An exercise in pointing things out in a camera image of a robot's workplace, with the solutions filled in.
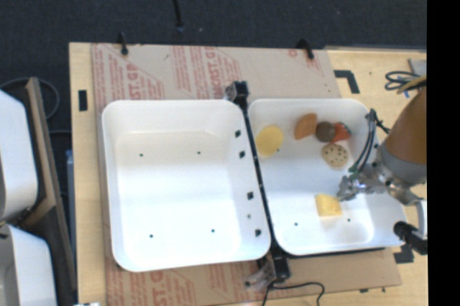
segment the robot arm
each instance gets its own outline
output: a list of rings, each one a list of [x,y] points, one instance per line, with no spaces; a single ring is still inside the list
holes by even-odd
[[[375,112],[371,110],[367,118],[369,122],[367,146],[371,149],[377,120]],[[410,190],[414,185],[426,183],[426,145],[426,88],[424,88],[402,111],[389,135],[379,146],[375,160],[370,164],[364,161],[359,165],[359,160],[362,158],[360,157],[350,169],[351,174],[342,178],[337,197],[342,201],[352,200],[359,193],[388,192],[403,205],[415,205],[418,210],[419,229],[406,223],[398,223],[395,226],[395,233],[406,241],[409,236],[417,236],[413,239],[415,242],[418,238],[421,241],[426,240],[428,253],[427,203]],[[422,244],[421,252],[424,252],[425,246],[424,243]]]

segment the white tray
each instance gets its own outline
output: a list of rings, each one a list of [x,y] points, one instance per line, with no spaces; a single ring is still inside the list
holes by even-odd
[[[35,204],[38,193],[24,104],[0,90],[0,222]]]
[[[0,235],[0,305],[56,306],[47,243],[8,224],[0,228]]]
[[[263,257],[271,237],[239,107],[116,101],[102,115],[111,242],[133,272]]]
[[[327,165],[321,157],[325,143],[314,135],[294,139],[296,121],[307,113],[316,113],[318,122],[341,121],[351,129],[351,138],[337,143],[349,152],[345,167]],[[387,194],[358,195],[342,202],[338,217],[317,214],[315,196],[336,195],[341,177],[364,148],[367,113],[364,105],[350,99],[261,99],[249,107],[254,137],[271,124],[284,132],[280,150],[259,157],[259,164],[275,237],[286,252],[303,256],[402,244],[392,229],[396,222],[406,221],[403,206]],[[374,153],[369,159],[372,162]]]

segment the black cable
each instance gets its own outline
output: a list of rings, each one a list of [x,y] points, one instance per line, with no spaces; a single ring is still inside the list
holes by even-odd
[[[11,88],[11,87],[13,87],[13,86],[15,86],[17,84],[27,83],[29,80],[30,80],[29,78],[16,78],[16,79],[7,81],[7,82],[5,82],[3,84],[0,84],[0,89]],[[59,109],[60,94],[59,94],[58,90],[56,89],[56,87],[52,83],[49,83],[49,82],[47,82],[46,80],[43,80],[43,79],[38,79],[38,81],[41,84],[47,86],[49,89],[51,89],[51,91],[54,93],[55,98],[56,98],[56,102],[55,102],[55,105],[54,105],[53,109],[46,116],[46,119],[48,120],[51,117],[53,117],[56,114],[56,112],[58,111],[58,109]]]
[[[367,133],[366,144],[364,144],[364,148],[361,151],[361,154],[359,155],[359,157],[356,160],[356,162],[352,165],[352,167],[355,167],[356,169],[358,168],[358,165],[361,162],[361,159],[364,157],[364,155],[366,154],[366,152],[367,152],[367,150],[369,148],[369,145],[371,144],[371,138],[372,138],[372,134],[371,134],[371,131],[369,131]]]
[[[381,128],[387,135],[390,133],[390,129],[383,125],[383,121],[380,121],[377,117],[377,112],[375,112],[375,124]]]
[[[371,132],[371,137],[369,139],[369,146],[367,147],[366,157],[364,158],[364,161],[362,162],[361,167],[358,169],[358,172],[361,172],[363,170],[364,166],[369,160],[369,155],[371,154],[371,151],[372,151],[372,145],[374,144],[374,138],[375,138],[375,130]]]
[[[72,135],[71,130],[51,130],[49,131],[50,135]]]
[[[421,75],[416,74],[416,73],[411,73],[408,71],[391,71],[385,75],[385,78],[388,80],[388,83],[385,84],[385,89],[388,91],[400,89],[404,85],[420,77]],[[414,89],[418,89],[422,86],[426,86],[426,80],[423,80],[415,85],[412,85],[406,90],[411,91]]]
[[[262,305],[261,306],[265,306],[265,303],[267,302],[267,298],[268,298],[268,293],[271,289],[277,289],[277,290],[285,290],[285,289],[295,289],[295,288],[301,288],[301,287],[307,287],[307,286],[312,286],[312,285],[316,285],[316,286],[319,286],[321,287],[321,292],[319,293],[318,297],[316,298],[316,305],[319,306],[319,300],[321,299],[321,297],[324,295],[324,292],[326,291],[324,285],[320,282],[306,282],[306,283],[302,283],[302,284],[296,284],[296,285],[293,285],[293,286],[285,286],[285,287],[276,287],[274,285],[275,281],[273,281],[272,283],[270,283],[267,287],[267,291],[265,292],[265,297],[264,297],[264,300],[262,301]]]

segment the yellow toy food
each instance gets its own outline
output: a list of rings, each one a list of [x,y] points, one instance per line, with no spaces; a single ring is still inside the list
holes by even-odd
[[[342,215],[339,199],[327,194],[315,196],[316,209],[320,217]]]
[[[265,157],[272,156],[281,147],[284,137],[278,126],[264,127],[255,139],[257,152]]]

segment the black clip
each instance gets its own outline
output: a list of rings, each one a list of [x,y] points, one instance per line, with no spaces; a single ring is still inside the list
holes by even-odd
[[[315,55],[313,54],[313,50],[311,49],[311,46],[308,40],[302,38],[301,40],[298,41],[295,47],[300,50],[305,50],[310,60],[313,60],[315,58]]]
[[[226,87],[224,98],[234,102],[239,105],[243,111],[246,111],[248,96],[249,89],[246,81],[234,81],[230,86]]]
[[[417,228],[409,223],[399,221],[395,224],[393,232],[402,239],[410,249],[417,251],[420,255],[428,255],[428,239],[421,239],[413,232]]]
[[[124,35],[124,32],[118,33],[118,38],[116,39],[116,42],[121,44],[121,54],[123,56],[126,56],[129,53],[129,51],[127,47],[127,39]]]
[[[276,283],[283,283],[290,278],[288,259],[286,256],[273,256],[273,265],[275,267]]]

